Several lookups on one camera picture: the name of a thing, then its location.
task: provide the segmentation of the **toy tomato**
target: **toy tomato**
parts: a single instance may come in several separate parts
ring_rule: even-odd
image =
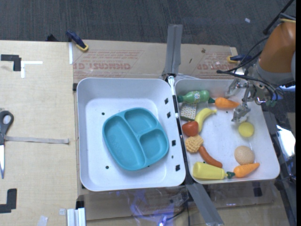
[[[198,134],[198,122],[189,121],[182,125],[182,130],[185,133],[185,135],[189,137],[194,137]]]

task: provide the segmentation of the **brown sausage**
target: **brown sausage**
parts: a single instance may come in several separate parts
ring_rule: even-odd
[[[203,145],[199,147],[198,152],[201,154],[201,157],[204,159],[206,163],[212,166],[216,166],[218,168],[222,168],[222,163],[212,158]]]

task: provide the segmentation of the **beige ball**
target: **beige ball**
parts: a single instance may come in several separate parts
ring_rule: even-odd
[[[255,160],[254,152],[245,145],[240,145],[235,149],[234,157],[240,165],[254,163]]]

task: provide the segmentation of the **scissors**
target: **scissors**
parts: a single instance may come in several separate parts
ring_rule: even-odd
[[[1,175],[2,179],[4,178],[4,141],[5,135],[14,121],[14,116],[9,111],[0,112],[0,166],[1,166]]]

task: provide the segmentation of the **dark gray floor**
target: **dark gray floor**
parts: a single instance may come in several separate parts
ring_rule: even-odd
[[[70,29],[82,39],[166,43],[168,24],[183,24],[182,43],[229,45],[243,54],[288,1],[0,0],[0,40],[53,34],[68,41]],[[296,1],[286,13],[296,15]]]

